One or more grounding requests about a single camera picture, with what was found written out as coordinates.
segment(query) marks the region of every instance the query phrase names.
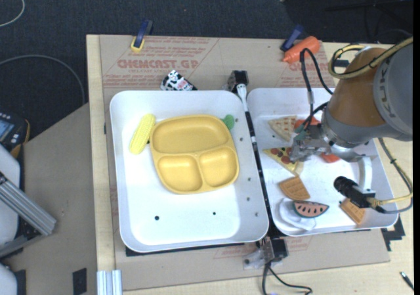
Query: yellow divided plate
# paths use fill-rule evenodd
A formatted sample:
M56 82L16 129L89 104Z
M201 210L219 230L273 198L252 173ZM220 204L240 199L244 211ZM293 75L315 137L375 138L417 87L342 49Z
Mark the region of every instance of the yellow divided plate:
M174 193L219 189L233 183L239 174L229 129L212 115L160 121L150 133L150 149L161 182Z

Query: toy watermelon slice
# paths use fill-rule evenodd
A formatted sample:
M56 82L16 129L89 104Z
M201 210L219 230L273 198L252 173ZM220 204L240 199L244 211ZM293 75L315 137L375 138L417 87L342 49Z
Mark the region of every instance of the toy watermelon slice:
M304 218L318 217L322 215L325 211L327 211L328 208L329 208L328 205L325 205L322 203L309 202L307 200L294 200L293 201L294 211Z

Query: black cord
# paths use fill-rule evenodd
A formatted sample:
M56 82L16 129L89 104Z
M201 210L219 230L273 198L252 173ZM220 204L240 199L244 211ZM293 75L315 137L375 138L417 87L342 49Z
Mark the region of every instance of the black cord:
M333 94L333 91L332 90L330 90L329 88L328 88L328 86L326 85L326 83L324 82L324 79L322 78L322 75L321 75L321 70L320 70L320 67L319 67L319 65L318 65L318 63L317 63L317 61L316 61L316 59L315 59L315 56L314 56L314 54L312 53L312 51L310 50L310 49L308 49L307 47L305 47L302 51L301 51L301 53L300 53L300 61L301 61L301 70L302 70L302 75L303 75L303 79L304 79L304 82L305 82L305 84L306 84L306 88L308 89L308 92L310 93L310 94L312 94L312 88L311 88L311 86L310 86L310 82L309 82L309 79L308 79L308 74L306 73L306 64L305 64L305 52L307 52L307 53L309 53L309 55L310 55L310 57L312 58L312 60L313 60L313 62L314 62L314 65L315 65L315 69L316 69L316 73L318 74L318 77L319 77L319 79L320 79L320 81L321 81L321 84L322 84L322 86L324 87L324 89L329 93L329 94ZM309 125L310 125L310 122L311 122L311 120L312 120L312 117L315 115L315 113L317 113L319 110L321 110L321 109L324 109L326 106L327 106L327 104L328 104L328 102L325 102L324 104L321 104L319 107L317 107L315 110L314 110L314 104L312 103L312 102L310 102L310 113L309 113L309 116L306 118L306 120L303 122L303 128L304 128L304 130L307 130L308 129L308 127L309 127Z
M372 35L372 33L370 32L370 29L369 29L370 25L368 23L368 7L364 7L364 18L363 19L364 19L364 26L365 26L365 31L366 31L366 35L367 35L367 38L368 38L367 40L368 41L377 42L377 39L378 39L379 36L382 36L382 35L385 35L385 34L389 34L390 32L401 33L401 34L405 35L406 37L409 37L409 36L412 36L413 35L412 33L409 33L409 32L407 32L407 31L405 31L403 29L398 29L398 28L397 29L387 30L385 32L379 32L380 22L381 22L381 20L383 19L384 15L386 13L383 11L383 9L381 8L380 5L377 5L376 4L377 3L376 0L367 0L367 2L372 3L372 6L371 7L373 9L377 9L377 10L382 11L381 15L379 16L378 20L376 21L376 25L375 25L375 28L374 28L374 31L373 31L373 35Z
M61 60L59 60L57 58L46 56L46 55L22 55L22 56L17 56L17 57L9 58L9 59L6 59L6 60L2 60L2 61L0 61L0 66L2 66L4 64L7 64L9 62L15 61L15 60L21 60L21 59L27 59L27 58L41 58L41 59L52 60L52 61L55 61L55 62L59 63L60 65L64 66L73 75L73 77L76 79L77 83L79 84L79 88L80 88L80 92L81 92L81 103L82 103L82 105L84 105L86 103L85 90L83 88L83 84L82 84L80 78L77 76L76 72L70 66L68 66L65 62L62 62Z
M289 283L286 283L286 282L284 282L283 280L281 280L280 278L279 278L279 276L272 270L272 268L271 268L271 263L270 262L268 262L268 263L266 263L265 265L264 265L264 271L263 271L263 274L262 274L262 293L264 294L264 295L267 295L267 292L266 292L266 290L265 290L265 284L266 284L266 279L267 279L267 275L268 275L268 271L270 271L271 272L271 274L273 274L273 276L276 278L276 279L278 279L282 284L284 284L285 286L288 286L288 287L291 287L291 288L301 288L301 289L306 289L306 290L308 290L307 292L305 292L305 294L304 295L309 295L309 294L312 294L312 289L310 288L310 287L308 287L308 286L298 286L298 285L295 285L295 284L289 284Z
M349 52L349 51L360 51L361 49L362 49L361 47L355 47L353 49L348 49L346 52ZM341 56L343 55L343 50L342 49L339 49L339 50L335 51L334 54L333 54L333 58L332 58L332 61L333 62L331 64L331 70L333 71L334 74L337 74L336 71L335 71L335 61L339 59L339 58L336 57L336 55L337 55L337 53L340 53L340 52L341 52L341 55L340 55L339 58L341 58ZM355 71L347 72L347 74L355 73L358 70L359 69L357 69Z
M408 31L405 31L403 29L389 29L387 31L383 31L383 32L377 34L374 37L374 41L376 43L380 43L380 37L382 37L384 35L387 35L387 34L392 34L392 33L394 33L394 34L400 34L400 35L404 36L404 38L409 38L409 37L411 37L413 35L413 34L409 33Z

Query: white dish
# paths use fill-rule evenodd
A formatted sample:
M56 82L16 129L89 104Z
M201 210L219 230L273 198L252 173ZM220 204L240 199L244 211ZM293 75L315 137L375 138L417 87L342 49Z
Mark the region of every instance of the white dish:
M176 194L159 180L150 146L138 155L129 143L143 115L156 122L190 114L224 118L231 129L240 172L227 187ZM268 230L268 215L242 102L227 91L122 91L110 103L120 234L135 252L255 242Z
M327 102L331 97L325 89L312 89L312 91L316 101L314 103L315 108ZM316 226L311 230L299 229L282 219L279 212L280 201L286 195L281 191L278 183L293 177L293 175L268 157L263 150L274 147L290 147L292 141L287 142L277 136L271 130L268 121L290 115L297 115L298 118L306 118L309 113L307 92L303 88L254 89L249 93L247 103L255 128L255 137L258 144L272 219L275 226L282 233L290 236L313 235L318 233L389 227L396 222L398 218L397 214L380 214L372 209L366 209L364 219L360 224L356 224L351 220L339 207L340 202L345 197L337 192L333 186L333 182L335 178L341 175L358 182L358 165L356 163L350 164L344 160L327 164L319 156L312 156L310 160L304 162L304 168L300 174L300 178L310 194L309 200L327 204L329 210L322 216L314 218ZM316 117L320 120L321 114L317 114ZM373 181L371 188L377 193L376 198L381 200L393 198L389 181L385 175L375 143L371 141L367 145L356 147L354 150L358 154L366 154L374 157L372 160ZM396 204L387 205L387 209L395 210Z

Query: toy pizza slice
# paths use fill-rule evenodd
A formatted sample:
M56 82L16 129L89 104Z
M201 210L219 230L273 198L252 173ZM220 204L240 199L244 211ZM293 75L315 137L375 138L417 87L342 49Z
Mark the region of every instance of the toy pizza slice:
M286 141L290 141L293 131L295 130L296 115L284 116L283 118L269 120L268 124L277 135Z
M302 172L303 163L300 161L292 162L290 160L291 147L264 149L263 152L281 164L285 169L289 170L293 175L298 176Z

